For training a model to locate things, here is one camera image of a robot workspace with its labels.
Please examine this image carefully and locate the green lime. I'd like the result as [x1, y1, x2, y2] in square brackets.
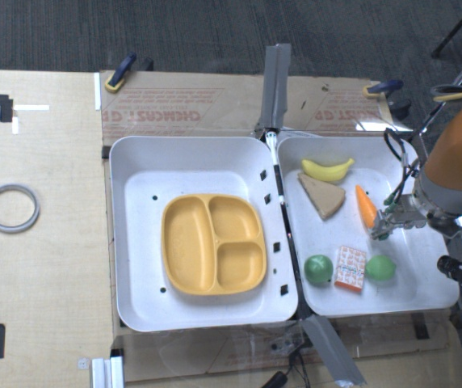
[364, 254, 398, 282]

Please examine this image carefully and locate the orange carrot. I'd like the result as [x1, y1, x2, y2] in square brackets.
[354, 183, 379, 230]

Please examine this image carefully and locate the black cylinder on white bracket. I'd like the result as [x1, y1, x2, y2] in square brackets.
[436, 229, 462, 294]

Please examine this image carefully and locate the white plastic tray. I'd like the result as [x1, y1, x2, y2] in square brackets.
[275, 135, 461, 319]
[108, 135, 300, 333]

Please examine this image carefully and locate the brown cardboard board red print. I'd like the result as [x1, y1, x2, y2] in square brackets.
[99, 69, 462, 383]

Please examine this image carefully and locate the thin black and white rod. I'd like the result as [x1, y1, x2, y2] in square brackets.
[263, 130, 311, 320]

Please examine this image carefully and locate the green apple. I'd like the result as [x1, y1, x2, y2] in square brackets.
[303, 254, 334, 286]

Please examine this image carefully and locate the tan bread slice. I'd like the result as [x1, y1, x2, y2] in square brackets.
[296, 171, 347, 221]

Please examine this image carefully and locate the yellow banana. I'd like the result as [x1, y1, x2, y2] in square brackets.
[300, 157, 356, 183]

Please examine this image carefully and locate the orange and white carton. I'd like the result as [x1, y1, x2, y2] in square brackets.
[333, 245, 368, 294]

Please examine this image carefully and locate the yellow divided plate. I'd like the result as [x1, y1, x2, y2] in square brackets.
[160, 192, 269, 297]

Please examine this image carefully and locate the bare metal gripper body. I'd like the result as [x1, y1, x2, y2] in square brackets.
[391, 203, 462, 241]

